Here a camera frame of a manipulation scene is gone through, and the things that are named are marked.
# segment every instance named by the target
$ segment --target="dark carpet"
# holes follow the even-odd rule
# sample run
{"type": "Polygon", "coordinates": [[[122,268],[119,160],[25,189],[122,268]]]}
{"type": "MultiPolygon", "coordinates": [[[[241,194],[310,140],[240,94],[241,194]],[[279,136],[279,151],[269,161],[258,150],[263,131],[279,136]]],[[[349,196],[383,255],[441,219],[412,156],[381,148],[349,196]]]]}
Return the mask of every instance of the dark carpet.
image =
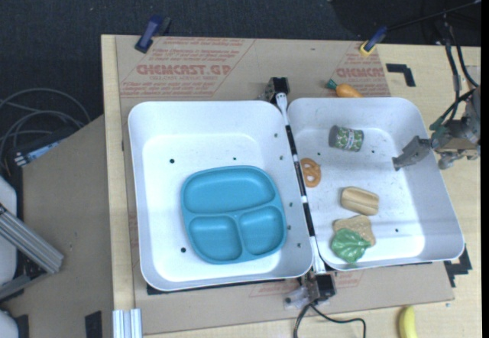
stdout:
{"type": "MultiPolygon", "coordinates": [[[[173,36],[366,40],[382,24],[412,21],[470,1],[0,0],[0,100],[25,89],[57,89],[78,100],[94,119],[103,113],[100,35],[142,34],[153,14],[172,19],[173,36]]],[[[481,45],[480,5],[447,19],[460,45],[481,45]]],[[[392,31],[384,42],[434,44],[440,21],[392,31]]],[[[52,92],[25,93],[12,102],[86,121],[70,100],[52,92]]],[[[14,142],[20,145],[39,136],[28,131],[55,130],[67,122],[38,114],[19,123],[32,112],[3,104],[0,138],[9,129],[17,138],[11,133],[5,139],[2,156],[14,142]]]]}

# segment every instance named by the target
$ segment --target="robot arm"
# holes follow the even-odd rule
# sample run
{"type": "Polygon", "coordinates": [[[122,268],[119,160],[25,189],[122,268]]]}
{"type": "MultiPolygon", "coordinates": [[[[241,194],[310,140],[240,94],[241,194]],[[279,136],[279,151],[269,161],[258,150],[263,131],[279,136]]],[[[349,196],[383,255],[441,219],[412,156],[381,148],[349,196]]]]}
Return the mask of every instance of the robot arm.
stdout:
{"type": "Polygon", "coordinates": [[[481,156],[481,86],[461,96],[465,101],[465,112],[460,119],[452,117],[445,122],[445,117],[455,111],[458,102],[430,126],[433,130],[430,139],[415,136],[403,149],[403,153],[393,158],[397,170],[422,160],[431,149],[440,155],[438,166],[444,170],[453,166],[455,160],[466,157],[475,160],[481,156]]]}

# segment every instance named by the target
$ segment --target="black tape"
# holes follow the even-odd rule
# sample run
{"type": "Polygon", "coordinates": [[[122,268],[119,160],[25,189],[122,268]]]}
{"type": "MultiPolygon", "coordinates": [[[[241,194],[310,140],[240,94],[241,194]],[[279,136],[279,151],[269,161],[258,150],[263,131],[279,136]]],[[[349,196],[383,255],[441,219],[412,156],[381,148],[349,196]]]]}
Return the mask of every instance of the black tape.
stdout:
{"type": "Polygon", "coordinates": [[[22,315],[14,318],[18,328],[18,338],[29,338],[29,317],[22,315]]]}
{"type": "Polygon", "coordinates": [[[402,73],[404,74],[404,79],[406,80],[406,85],[408,86],[416,86],[414,83],[413,73],[411,69],[407,67],[407,65],[399,64],[399,63],[386,63],[387,71],[390,73],[402,73]]]}
{"type": "Polygon", "coordinates": [[[467,248],[464,248],[463,253],[458,257],[458,263],[445,261],[446,273],[449,275],[449,280],[452,288],[455,288],[455,276],[466,275],[469,270],[472,270],[472,263],[468,257],[467,248]]]}
{"type": "Polygon", "coordinates": [[[86,338],[102,338],[102,312],[96,311],[85,316],[86,338]]]}

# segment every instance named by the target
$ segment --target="cable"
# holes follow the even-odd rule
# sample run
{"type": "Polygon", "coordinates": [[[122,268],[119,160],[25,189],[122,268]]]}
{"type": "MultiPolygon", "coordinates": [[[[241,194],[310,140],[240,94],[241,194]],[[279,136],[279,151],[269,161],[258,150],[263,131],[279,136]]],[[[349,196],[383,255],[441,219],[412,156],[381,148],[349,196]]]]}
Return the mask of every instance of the cable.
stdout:
{"type": "Polygon", "coordinates": [[[338,320],[338,319],[333,319],[331,317],[326,316],[323,314],[320,310],[316,308],[314,305],[315,301],[312,301],[311,303],[307,304],[304,306],[304,308],[300,311],[299,315],[297,316],[296,323],[293,327],[293,338],[298,338],[298,332],[299,332],[299,325],[302,319],[304,318],[304,315],[306,315],[307,310],[311,307],[320,317],[323,317],[326,320],[329,320],[330,322],[334,323],[352,323],[352,322],[361,322],[363,325],[363,338],[367,336],[367,324],[365,323],[365,320],[361,319],[360,317],[356,317],[353,319],[347,319],[347,320],[338,320]]]}
{"type": "Polygon", "coordinates": [[[49,110],[46,110],[46,111],[40,111],[40,110],[37,110],[36,112],[32,112],[31,114],[29,115],[26,115],[22,118],[20,118],[19,120],[17,120],[11,127],[10,129],[5,133],[4,137],[2,138],[2,142],[0,143],[0,167],[4,170],[7,170],[7,166],[2,162],[3,161],[3,151],[5,149],[5,143],[7,141],[7,139],[11,136],[11,135],[14,135],[12,132],[14,131],[14,129],[16,129],[19,125],[23,125],[27,120],[29,120],[30,118],[33,118],[35,116],[38,116],[38,115],[52,115],[52,116],[56,116],[57,118],[59,119],[62,119],[64,122],[65,120],[63,119],[63,117],[66,117],[68,120],[70,120],[77,128],[81,128],[80,125],[79,125],[79,121],[76,121],[74,118],[72,118],[71,116],[68,116],[66,114],[63,114],[62,112],[58,112],[58,111],[49,111],[49,110]]]}
{"type": "MultiPolygon", "coordinates": [[[[420,16],[426,15],[425,9],[426,9],[426,0],[421,0],[421,8],[419,9],[419,15],[420,16]]],[[[431,44],[432,43],[432,40],[431,40],[431,38],[428,39],[428,36],[426,34],[426,23],[427,22],[430,22],[430,21],[422,21],[422,23],[424,23],[424,24],[420,24],[420,26],[421,26],[421,33],[423,34],[423,39],[425,40],[425,43],[431,44]]]]}
{"type": "MultiPolygon", "coordinates": [[[[470,27],[477,27],[479,26],[480,27],[480,22],[477,18],[473,18],[473,17],[469,17],[467,14],[465,13],[461,13],[461,11],[457,11],[458,8],[464,8],[464,5],[461,5],[461,6],[457,6],[455,8],[453,8],[452,6],[453,5],[450,5],[449,1],[450,0],[439,0],[442,2],[442,11],[440,12],[442,14],[442,17],[443,17],[443,21],[462,21],[466,24],[469,24],[470,27]]],[[[480,5],[482,0],[461,0],[462,2],[467,2],[465,4],[465,6],[470,6],[470,5],[480,5]]],[[[424,11],[425,11],[425,7],[426,7],[426,0],[423,0],[422,1],[422,7],[421,7],[421,12],[420,14],[421,15],[424,15],[424,11]]],[[[439,38],[437,37],[437,29],[436,27],[432,27],[430,28],[430,38],[428,38],[428,34],[426,33],[426,29],[427,29],[427,24],[421,24],[421,28],[422,28],[422,32],[423,32],[423,37],[425,39],[425,42],[427,44],[433,44],[433,43],[437,43],[439,41],[439,38]]]]}
{"type": "MultiPolygon", "coordinates": [[[[10,106],[16,109],[20,109],[23,111],[28,111],[30,112],[29,115],[26,115],[19,120],[17,120],[12,127],[6,132],[6,134],[0,138],[0,169],[7,170],[7,166],[4,164],[4,150],[5,146],[7,143],[7,140],[12,138],[12,147],[17,146],[18,142],[18,136],[19,135],[25,135],[25,134],[34,134],[37,131],[35,130],[30,130],[29,132],[23,132],[21,129],[24,127],[25,123],[29,121],[31,118],[34,116],[38,115],[48,115],[51,117],[58,118],[61,122],[68,124],[68,123],[73,123],[77,129],[82,128],[86,123],[90,123],[92,120],[89,116],[89,113],[86,111],[85,107],[73,98],[72,96],[68,95],[65,92],[61,92],[57,89],[52,89],[52,88],[30,88],[30,89],[23,89],[19,92],[13,93],[12,95],[6,97],[5,99],[0,99],[0,109],[2,109],[5,106],[10,106]],[[24,106],[22,104],[18,104],[15,102],[11,102],[13,99],[26,95],[28,93],[53,93],[59,96],[62,96],[64,98],[67,98],[71,102],[73,102],[83,113],[84,117],[86,118],[86,122],[82,122],[80,120],[74,119],[74,117],[67,115],[63,112],[60,111],[53,111],[53,110],[42,110],[42,109],[35,109],[30,106],[24,106]]],[[[45,131],[39,131],[39,134],[49,134],[49,132],[45,131]]]]}
{"type": "MultiPolygon", "coordinates": [[[[470,90],[469,92],[467,93],[464,93],[462,96],[459,96],[458,98],[458,102],[463,102],[465,101],[473,92],[475,91],[475,89],[472,89],[470,90]]],[[[453,108],[457,105],[458,103],[456,102],[453,102],[451,106],[449,106],[446,111],[442,114],[442,116],[440,116],[440,119],[444,119],[446,118],[446,116],[453,110],[453,108]]]]}
{"type": "Polygon", "coordinates": [[[10,101],[12,99],[14,99],[14,98],[16,98],[18,96],[24,95],[26,93],[32,93],[32,92],[49,92],[49,93],[55,93],[57,95],[66,97],[67,99],[69,99],[72,102],[74,102],[82,110],[83,115],[86,117],[87,122],[91,122],[92,121],[91,118],[90,118],[89,113],[86,111],[85,107],[83,107],[82,104],[78,100],[76,100],[75,98],[73,98],[72,96],[68,95],[65,92],[61,92],[61,91],[59,91],[57,89],[51,89],[51,88],[30,88],[30,89],[24,89],[22,91],[13,93],[12,95],[10,95],[9,97],[7,97],[6,99],[0,99],[0,109],[2,109],[2,107],[4,105],[9,104],[10,106],[14,106],[14,107],[17,107],[17,108],[20,108],[20,109],[25,109],[25,110],[32,111],[32,112],[40,111],[38,109],[32,109],[31,107],[22,106],[20,104],[10,103],[10,101]]]}
{"type": "Polygon", "coordinates": [[[455,113],[458,109],[458,103],[460,102],[460,75],[458,74],[457,66],[455,65],[455,60],[452,56],[452,47],[449,43],[445,44],[445,52],[446,56],[449,59],[450,67],[452,68],[453,73],[453,86],[455,89],[455,101],[452,109],[452,114],[450,115],[449,120],[453,120],[455,117],[455,113]]]}
{"type": "Polygon", "coordinates": [[[468,6],[472,6],[472,5],[477,5],[477,4],[480,4],[482,2],[482,0],[474,0],[472,2],[469,2],[467,4],[463,4],[463,5],[459,5],[459,6],[456,6],[454,8],[450,8],[449,10],[445,10],[445,11],[439,11],[439,12],[436,12],[436,13],[433,13],[432,15],[429,15],[429,16],[422,16],[420,18],[417,18],[415,20],[411,20],[411,21],[405,21],[403,23],[399,23],[399,24],[396,24],[396,25],[392,25],[390,27],[387,27],[387,30],[388,31],[394,31],[396,29],[400,29],[400,28],[404,28],[404,27],[407,27],[408,25],[412,25],[412,24],[415,24],[415,23],[419,23],[421,21],[425,21],[425,20],[431,20],[435,17],[438,17],[438,16],[443,16],[443,15],[447,15],[448,13],[451,13],[451,12],[454,12],[454,11],[457,11],[459,9],[463,9],[463,8],[467,8],[468,6]]]}
{"type": "Polygon", "coordinates": [[[469,74],[467,67],[465,66],[464,62],[464,57],[461,53],[461,47],[457,44],[457,54],[458,54],[458,59],[460,60],[460,65],[461,65],[461,70],[464,72],[465,78],[476,88],[479,86],[475,80],[472,79],[471,75],[469,74]]]}
{"type": "MultiPolygon", "coordinates": [[[[44,134],[44,135],[48,135],[48,134],[51,134],[52,132],[49,132],[48,130],[23,130],[19,133],[17,133],[17,135],[26,135],[26,134],[44,134]]],[[[8,137],[6,136],[3,136],[3,137],[0,137],[0,141],[3,141],[4,139],[6,138],[14,138],[16,135],[12,135],[10,134],[8,137]]]]}

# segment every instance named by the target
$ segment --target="blue plate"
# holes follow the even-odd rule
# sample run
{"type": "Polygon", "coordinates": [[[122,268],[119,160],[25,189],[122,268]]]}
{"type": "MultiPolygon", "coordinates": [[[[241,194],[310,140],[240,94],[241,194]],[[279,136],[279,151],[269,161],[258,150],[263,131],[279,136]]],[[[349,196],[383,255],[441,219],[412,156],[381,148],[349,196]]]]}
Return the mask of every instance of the blue plate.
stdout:
{"type": "Polygon", "coordinates": [[[215,264],[271,255],[287,237],[282,201],[271,177],[258,167],[219,167],[183,183],[181,207],[196,253],[215,264]]]}

